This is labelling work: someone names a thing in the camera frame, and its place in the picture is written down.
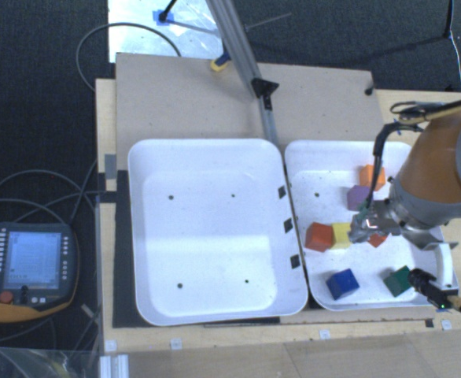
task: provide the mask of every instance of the wooden block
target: wooden block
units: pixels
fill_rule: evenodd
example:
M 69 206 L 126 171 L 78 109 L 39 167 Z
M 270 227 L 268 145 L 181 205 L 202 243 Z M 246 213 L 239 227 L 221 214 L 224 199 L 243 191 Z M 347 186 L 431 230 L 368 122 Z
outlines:
M 346 198 L 348 199 L 348 210 L 358 211 L 360 205 L 369 195 L 370 186 L 355 185 L 349 189 Z
M 333 223 L 334 230 L 334 245 L 331 249 L 346 249 L 351 246 L 351 241 L 348 237 L 348 232 L 351 230 L 350 223 Z
M 371 186 L 373 172 L 374 172 L 373 165 L 365 165 L 360 170 L 360 185 L 361 186 L 368 186 L 368 187 Z M 378 182 L 375 185 L 374 191 L 377 192 L 379 189 L 385 186 L 385 183 L 386 183 L 385 169 L 384 167 L 381 167 L 381 172 L 379 173 Z
M 344 298 L 360 288 L 351 269 L 333 274 L 326 281 L 326 285 L 335 300 Z
M 331 226 L 312 223 L 306 231 L 305 247 L 308 249 L 325 252 L 334 244 L 334 230 Z
M 393 294 L 393 297 L 398 297 L 400 294 L 411 288 L 411 285 L 408 282 L 409 272 L 409 268 L 404 266 L 384 279 L 385 285 L 391 294 Z
M 369 244 L 371 244 L 374 248 L 377 248 L 379 245 L 381 245 L 383 242 L 386 241 L 386 238 L 388 238 L 388 234 L 386 235 L 379 235 L 379 234 L 373 234 L 371 237 L 367 240 Z

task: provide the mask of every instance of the red emergency stop button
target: red emergency stop button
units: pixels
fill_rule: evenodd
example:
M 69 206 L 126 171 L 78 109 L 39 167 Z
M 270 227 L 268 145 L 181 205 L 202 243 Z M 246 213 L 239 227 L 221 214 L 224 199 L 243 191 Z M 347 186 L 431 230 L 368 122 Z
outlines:
M 12 291 L 2 291 L 0 293 L 0 303 L 1 304 L 11 304 L 13 301 Z

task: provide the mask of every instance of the purple block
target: purple block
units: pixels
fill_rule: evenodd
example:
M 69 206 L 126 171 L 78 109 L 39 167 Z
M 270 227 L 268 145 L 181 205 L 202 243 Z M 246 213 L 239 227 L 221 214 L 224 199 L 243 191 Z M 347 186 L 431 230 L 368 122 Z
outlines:
M 348 210 L 358 211 L 358 207 L 369 195 L 368 186 L 355 185 L 348 191 Z

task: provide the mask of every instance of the blue tape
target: blue tape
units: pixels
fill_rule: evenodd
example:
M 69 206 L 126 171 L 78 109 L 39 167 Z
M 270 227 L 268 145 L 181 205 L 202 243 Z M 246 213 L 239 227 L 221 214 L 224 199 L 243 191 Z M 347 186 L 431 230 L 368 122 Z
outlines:
M 161 13 L 163 13 L 164 10 L 163 9 L 158 9 L 158 10 L 155 10 L 152 12 L 152 18 L 153 20 L 155 21 L 155 23 L 159 26 L 165 26 L 165 25 L 169 25 L 169 22 L 168 21 L 174 21 L 175 20 L 175 16 L 174 14 L 170 11 L 168 13 L 168 16 L 166 17 L 166 22 L 162 22 L 161 20 L 159 20 L 159 16 Z

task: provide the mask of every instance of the black carpet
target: black carpet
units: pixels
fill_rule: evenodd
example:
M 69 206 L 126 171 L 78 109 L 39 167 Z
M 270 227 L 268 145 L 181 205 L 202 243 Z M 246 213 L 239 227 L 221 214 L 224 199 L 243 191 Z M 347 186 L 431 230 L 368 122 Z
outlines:
M 461 91 L 455 51 L 441 38 L 448 0 L 235 2 L 247 25 L 292 13 L 249 31 L 259 61 L 366 69 L 379 88 Z M 76 71 L 75 49 L 87 31 L 106 22 L 107 0 L 0 0 L 0 180 L 25 169 L 49 169 L 83 182 L 96 157 L 94 97 Z M 461 0 L 453 31 L 461 55 Z M 90 79 L 112 76 L 105 32 L 86 43 L 81 57 Z M 88 188 L 96 185 L 93 176 Z M 0 197 L 49 202 L 74 192 L 57 178 L 22 176 L 8 182 Z M 73 204 L 55 209 L 67 220 Z M 0 205 L 0 221 L 28 210 Z M 32 220 L 51 221 L 42 214 Z M 80 340 L 89 321 L 81 305 L 93 312 L 98 306 L 94 216 L 87 205 L 74 229 L 83 267 L 73 305 L 53 322 L 0 345 L 83 349 L 93 339 L 94 326 Z M 37 323 L 0 325 L 0 339 Z

